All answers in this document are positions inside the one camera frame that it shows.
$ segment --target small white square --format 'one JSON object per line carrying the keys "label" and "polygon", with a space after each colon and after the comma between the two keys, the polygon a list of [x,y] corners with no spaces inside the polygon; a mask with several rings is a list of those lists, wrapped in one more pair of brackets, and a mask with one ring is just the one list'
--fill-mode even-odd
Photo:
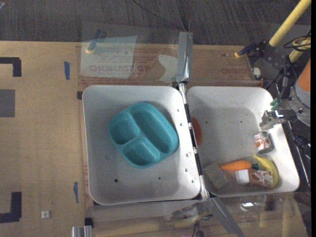
{"label": "small white square", "polygon": [[49,219],[50,218],[50,211],[41,211],[41,218],[42,219]]}

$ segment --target soda can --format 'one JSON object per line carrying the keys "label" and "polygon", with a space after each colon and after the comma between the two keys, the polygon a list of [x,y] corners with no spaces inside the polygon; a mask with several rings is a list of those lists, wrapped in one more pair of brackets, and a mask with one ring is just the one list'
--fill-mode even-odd
{"label": "soda can", "polygon": [[271,152],[275,148],[269,133],[266,131],[258,132],[253,136],[253,138],[259,154]]}

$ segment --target teal divided plate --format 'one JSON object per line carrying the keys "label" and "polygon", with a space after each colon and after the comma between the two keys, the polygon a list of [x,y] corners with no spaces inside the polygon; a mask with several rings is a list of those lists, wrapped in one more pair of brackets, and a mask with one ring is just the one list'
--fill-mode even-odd
{"label": "teal divided plate", "polygon": [[169,155],[179,144],[176,130],[152,104],[129,106],[109,122],[111,141],[134,167],[147,168]]}

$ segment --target sponge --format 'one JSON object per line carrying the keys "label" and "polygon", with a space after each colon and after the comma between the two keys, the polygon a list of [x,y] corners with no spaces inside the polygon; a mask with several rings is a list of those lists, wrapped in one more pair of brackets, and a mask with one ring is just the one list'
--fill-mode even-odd
{"label": "sponge", "polygon": [[228,177],[215,162],[212,162],[210,165],[205,167],[203,169],[203,173],[209,180],[212,187],[217,191],[229,183]]}

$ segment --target banana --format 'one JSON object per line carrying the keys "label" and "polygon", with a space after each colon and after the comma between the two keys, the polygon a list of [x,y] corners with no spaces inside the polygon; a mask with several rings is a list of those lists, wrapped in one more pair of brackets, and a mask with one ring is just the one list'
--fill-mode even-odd
{"label": "banana", "polygon": [[278,183],[277,167],[275,166],[273,161],[266,157],[260,157],[256,154],[253,157],[257,159],[259,166],[261,165],[263,168],[266,169],[266,171],[271,171],[273,183],[270,188],[273,189]]}

